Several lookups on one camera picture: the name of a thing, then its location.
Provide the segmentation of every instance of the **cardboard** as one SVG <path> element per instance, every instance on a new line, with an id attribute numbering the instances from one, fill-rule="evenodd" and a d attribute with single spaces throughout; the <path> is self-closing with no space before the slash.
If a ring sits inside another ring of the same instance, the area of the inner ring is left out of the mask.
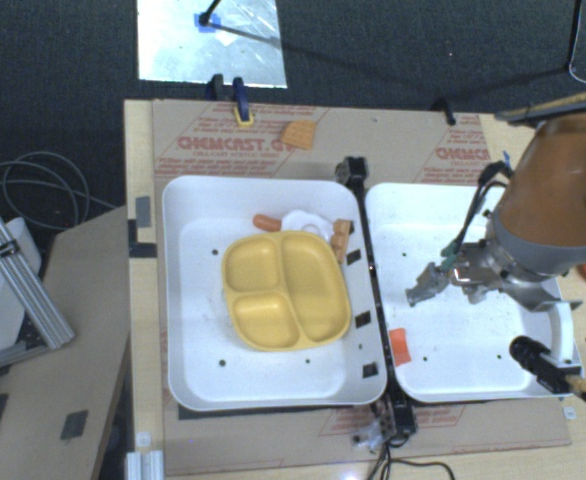
<path id="1" fill-rule="evenodd" d="M 483 116 L 461 114 L 458 125 L 449 127 L 439 113 L 252 105 L 254 126 L 238 128 L 232 103 L 156 101 L 151 108 L 167 475 L 371 460 L 351 441 L 373 420 L 366 406 L 261 414 L 192 413 L 177 406 L 166 385 L 161 194 L 184 174 L 332 179 L 346 156 L 367 158 L 368 187 L 383 181 L 473 185 L 484 165 L 501 157 L 499 148 L 486 143 Z M 312 150 L 278 140 L 299 119 L 317 123 Z M 518 151 L 509 153 L 515 158 Z M 556 399 L 424 406 L 416 414 L 419 431 L 398 456 L 570 443 Z"/>

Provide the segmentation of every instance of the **white tray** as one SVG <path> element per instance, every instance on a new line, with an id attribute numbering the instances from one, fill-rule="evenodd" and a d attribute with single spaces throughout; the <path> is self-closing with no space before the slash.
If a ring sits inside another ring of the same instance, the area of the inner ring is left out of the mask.
<path id="1" fill-rule="evenodd" d="M 491 292 L 471 305 L 462 289 L 449 286 L 433 299 L 410 307 L 404 290 L 415 285 L 427 263 L 459 232 L 475 188 L 381 184 L 366 197 L 382 305 L 389 330 L 404 328 L 411 361 L 396 368 L 408 395 L 423 402 L 457 402 L 553 396 L 509 355 L 513 338 L 526 335 L 547 346 L 546 312 L 527 311 L 507 295 Z M 472 222 L 466 241 L 483 238 L 485 208 Z M 546 289 L 560 296 L 555 280 Z M 579 362 L 575 344 L 574 361 Z"/>
<path id="2" fill-rule="evenodd" d="M 222 289 L 222 256 L 234 241 L 261 232 L 251 222 L 256 213 L 281 218 L 294 209 L 354 222 L 347 252 L 359 250 L 361 259 L 342 267 L 352 324 L 328 345 L 263 352 L 233 329 Z M 358 206 L 345 187 L 185 176 L 164 190 L 163 212 L 168 378 L 180 404 L 210 411 L 356 405 L 381 396 L 387 382 L 384 355 Z M 370 323 L 356 328 L 355 319 L 367 312 Z"/>

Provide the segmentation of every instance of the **yellow plate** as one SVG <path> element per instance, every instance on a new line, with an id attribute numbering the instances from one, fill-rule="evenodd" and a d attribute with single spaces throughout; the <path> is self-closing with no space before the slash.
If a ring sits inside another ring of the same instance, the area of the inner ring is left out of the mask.
<path id="1" fill-rule="evenodd" d="M 260 350 L 298 350 L 340 338 L 351 322 L 331 247 L 304 231 L 242 238 L 222 260 L 224 294 L 240 337 Z"/>

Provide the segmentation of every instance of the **metal plate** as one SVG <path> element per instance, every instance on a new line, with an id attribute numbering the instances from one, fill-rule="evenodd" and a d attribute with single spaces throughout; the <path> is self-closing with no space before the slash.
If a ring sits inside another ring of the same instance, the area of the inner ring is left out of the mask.
<path id="1" fill-rule="evenodd" d="M 253 87 L 286 88 L 275 0 L 222 0 L 216 28 L 197 17 L 213 0 L 138 0 L 139 77 L 206 83 L 222 73 Z"/>

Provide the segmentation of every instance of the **dark floor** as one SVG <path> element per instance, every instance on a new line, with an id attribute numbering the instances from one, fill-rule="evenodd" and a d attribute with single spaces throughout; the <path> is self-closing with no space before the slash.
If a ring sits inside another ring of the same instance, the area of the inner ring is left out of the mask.
<path id="1" fill-rule="evenodd" d="M 574 0 L 277 5 L 289 88 L 249 90 L 252 101 L 426 110 L 446 97 L 494 112 L 586 90 L 563 70 Z M 136 19 L 136 0 L 0 0 L 0 162 L 59 153 L 93 195 L 124 203 L 123 100 L 204 97 L 137 79 Z M 575 67 L 586 79 L 586 0 Z M 18 190 L 21 209 L 68 224 L 63 195 Z M 0 210 L 13 213 L 1 197 Z M 34 233 L 44 246 L 50 232 Z"/>

